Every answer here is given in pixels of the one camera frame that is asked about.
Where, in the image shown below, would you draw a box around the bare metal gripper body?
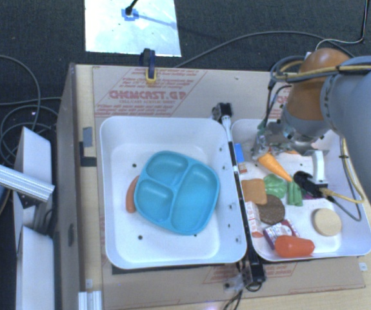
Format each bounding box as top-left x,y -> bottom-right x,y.
261,122 -> 315,156

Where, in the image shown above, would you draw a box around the orange toy carrot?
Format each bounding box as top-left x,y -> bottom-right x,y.
257,152 -> 294,183

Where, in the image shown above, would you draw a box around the blue and white carton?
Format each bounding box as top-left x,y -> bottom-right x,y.
233,143 -> 254,176

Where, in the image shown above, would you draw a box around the thin black and white rod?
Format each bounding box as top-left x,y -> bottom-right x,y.
221,114 -> 257,271

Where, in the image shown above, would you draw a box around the green toy lettuce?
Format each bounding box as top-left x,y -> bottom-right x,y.
263,173 -> 288,198

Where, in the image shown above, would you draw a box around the orange-brown toy toast slice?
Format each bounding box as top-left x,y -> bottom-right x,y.
240,178 -> 268,206

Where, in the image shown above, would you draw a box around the green toy beans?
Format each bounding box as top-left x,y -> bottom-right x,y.
286,181 -> 304,207

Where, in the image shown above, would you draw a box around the brown round toy patty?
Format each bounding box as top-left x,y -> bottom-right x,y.
256,194 -> 286,225

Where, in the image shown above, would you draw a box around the white and red carton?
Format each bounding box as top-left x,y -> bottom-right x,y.
244,200 -> 264,238

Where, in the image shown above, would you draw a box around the purple and white packet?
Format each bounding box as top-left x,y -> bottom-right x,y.
262,219 -> 301,250

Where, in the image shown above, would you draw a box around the beige round toy biscuit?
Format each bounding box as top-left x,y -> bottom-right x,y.
311,207 -> 343,238

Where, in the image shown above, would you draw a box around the blue divided plate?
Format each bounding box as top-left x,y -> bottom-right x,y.
133,150 -> 221,236

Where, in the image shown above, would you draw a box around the red-orange toy pepper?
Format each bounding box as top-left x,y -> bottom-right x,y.
274,234 -> 316,258

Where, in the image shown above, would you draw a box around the brown cardboard board red print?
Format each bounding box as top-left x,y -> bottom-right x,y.
91,65 -> 366,306

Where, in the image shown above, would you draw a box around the white plastic tray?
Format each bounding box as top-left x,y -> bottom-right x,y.
230,118 -> 371,262
99,115 -> 248,270

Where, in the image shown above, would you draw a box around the orange toy sausage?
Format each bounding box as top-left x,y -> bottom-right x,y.
125,174 -> 141,214

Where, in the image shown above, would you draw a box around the black cylinder on white bracket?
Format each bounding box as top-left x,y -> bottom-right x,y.
293,149 -> 330,199

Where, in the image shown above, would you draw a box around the black block with thin wires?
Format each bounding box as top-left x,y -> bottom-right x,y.
223,259 -> 267,293
212,101 -> 235,123

